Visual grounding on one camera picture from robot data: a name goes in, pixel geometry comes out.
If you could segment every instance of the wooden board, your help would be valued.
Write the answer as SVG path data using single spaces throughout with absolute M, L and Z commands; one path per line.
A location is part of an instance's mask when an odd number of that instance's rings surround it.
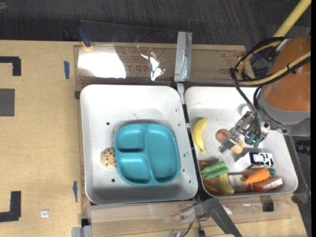
M 0 209 L 21 191 L 19 221 L 0 236 L 71 236 L 80 225 L 81 179 L 74 54 L 70 42 L 0 41 L 0 56 L 19 56 L 22 76 L 0 64 L 0 88 L 15 89 L 15 116 L 0 117 Z M 64 73 L 70 63 L 70 79 Z M 78 185 L 78 202 L 73 192 Z M 49 217 L 40 211 L 49 209 Z

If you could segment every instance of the toy banana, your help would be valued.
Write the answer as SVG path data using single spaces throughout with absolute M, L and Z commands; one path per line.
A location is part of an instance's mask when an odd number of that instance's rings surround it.
M 218 183 L 219 183 L 219 187 L 221 188 L 222 192 L 225 195 L 234 194 L 235 191 L 228 181 L 228 174 L 227 173 L 224 173 L 224 174 L 218 176 Z
M 207 120 L 202 118 L 198 122 L 195 123 L 192 130 L 192 136 L 193 136 L 193 142 L 195 145 L 197 145 L 202 152 L 205 152 L 203 138 L 202 138 L 202 132 L 204 128 L 206 127 Z

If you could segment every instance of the clear plastic sheet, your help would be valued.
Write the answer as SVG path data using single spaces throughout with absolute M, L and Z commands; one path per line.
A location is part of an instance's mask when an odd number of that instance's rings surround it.
M 191 20 L 187 29 L 171 30 L 81 21 L 93 48 L 75 47 L 76 84 L 172 85 L 175 81 L 178 32 L 192 36 L 190 85 L 233 85 L 229 68 L 259 41 L 270 38 L 279 25 Z M 287 38 L 308 34 L 306 27 L 289 27 Z M 274 48 L 252 60 L 254 76 L 266 74 L 276 57 Z
M 293 202 L 290 197 L 273 196 L 273 211 L 264 212 L 262 199 L 251 198 L 221 200 L 221 205 L 232 219 L 233 223 L 258 224 L 262 221 L 290 219 L 290 209 Z M 139 204 L 94 205 L 86 208 L 92 234 L 101 237 L 113 237 L 127 234 L 160 232 L 168 236 L 173 230 L 185 232 L 192 222 L 192 228 L 199 224 L 203 229 L 216 226 L 212 217 L 207 216 L 207 208 L 212 200 L 204 202 L 175 201 Z

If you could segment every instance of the metal bracket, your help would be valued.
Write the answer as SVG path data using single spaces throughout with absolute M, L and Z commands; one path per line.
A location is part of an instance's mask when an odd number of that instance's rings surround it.
M 91 226 L 73 227 L 71 231 L 72 237 L 92 237 Z
M 190 77 L 192 57 L 192 33 L 178 32 L 174 81 L 186 81 Z

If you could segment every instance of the blue tape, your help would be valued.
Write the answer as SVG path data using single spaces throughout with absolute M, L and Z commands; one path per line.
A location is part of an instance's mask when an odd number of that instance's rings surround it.
M 70 69 L 69 69 L 69 62 L 68 61 L 64 61 L 64 71 L 65 71 L 66 79 L 70 79 L 70 77 L 69 77 Z
M 84 28 L 82 28 L 81 26 L 77 26 L 77 31 L 78 31 L 83 43 L 85 44 L 85 46 L 90 47 L 91 46 L 90 39 L 89 39 L 87 32 L 84 30 Z
M 77 188 L 77 182 L 76 181 L 74 181 L 73 191 L 74 191 L 74 194 L 75 194 L 75 200 L 76 200 L 76 202 L 78 202 L 78 188 Z

